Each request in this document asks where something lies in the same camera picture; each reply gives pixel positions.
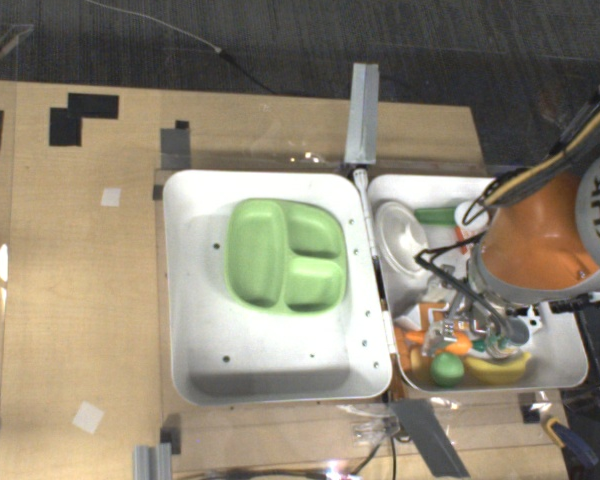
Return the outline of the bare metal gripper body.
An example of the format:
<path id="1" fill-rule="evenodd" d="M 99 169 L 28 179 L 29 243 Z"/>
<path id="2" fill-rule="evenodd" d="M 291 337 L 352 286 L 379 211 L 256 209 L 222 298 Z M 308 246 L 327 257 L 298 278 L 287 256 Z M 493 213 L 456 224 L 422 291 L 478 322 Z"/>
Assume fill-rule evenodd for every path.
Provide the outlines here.
<path id="1" fill-rule="evenodd" d="M 429 265 L 428 269 L 455 290 L 455 295 L 444 319 L 452 319 L 455 322 L 461 314 L 470 315 L 480 312 L 488 319 L 488 331 L 492 331 L 498 338 L 508 339 L 510 337 L 510 325 L 506 318 L 482 295 L 476 293 L 469 284 L 435 265 Z"/>

